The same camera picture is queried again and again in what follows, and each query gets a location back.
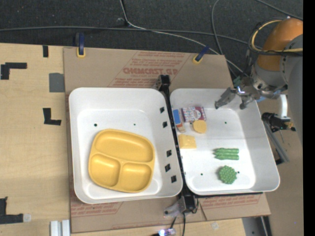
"cardboard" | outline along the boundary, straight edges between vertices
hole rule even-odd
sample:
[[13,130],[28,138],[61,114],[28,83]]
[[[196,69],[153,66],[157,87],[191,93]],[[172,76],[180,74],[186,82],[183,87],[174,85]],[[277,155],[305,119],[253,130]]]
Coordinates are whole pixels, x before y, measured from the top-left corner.
[[[217,88],[232,86],[224,56],[205,55],[194,64],[196,54],[86,48],[80,59],[76,48],[63,49],[66,100],[66,124],[70,175],[70,210],[72,233],[118,228],[169,225],[173,218],[163,216],[163,209],[177,197],[98,205],[84,204],[73,190],[68,97],[80,87],[151,88],[160,74],[171,79],[170,92],[178,88]],[[196,214],[187,222],[269,215],[265,194],[199,199]]]

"yellow disc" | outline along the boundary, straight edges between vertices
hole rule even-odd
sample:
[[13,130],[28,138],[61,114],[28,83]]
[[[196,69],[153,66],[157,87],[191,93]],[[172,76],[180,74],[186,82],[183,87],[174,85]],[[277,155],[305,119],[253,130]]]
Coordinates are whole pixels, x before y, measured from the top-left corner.
[[192,123],[193,129],[198,133],[206,133],[207,131],[207,123],[204,120],[195,120]]

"orange divided plate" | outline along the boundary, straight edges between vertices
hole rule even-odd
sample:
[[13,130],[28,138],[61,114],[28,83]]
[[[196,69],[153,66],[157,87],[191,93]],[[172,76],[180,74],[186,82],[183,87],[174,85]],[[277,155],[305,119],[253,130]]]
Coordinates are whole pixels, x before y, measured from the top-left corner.
[[145,137],[116,129],[95,136],[89,175],[96,184],[122,192],[141,192],[151,183],[155,149]]

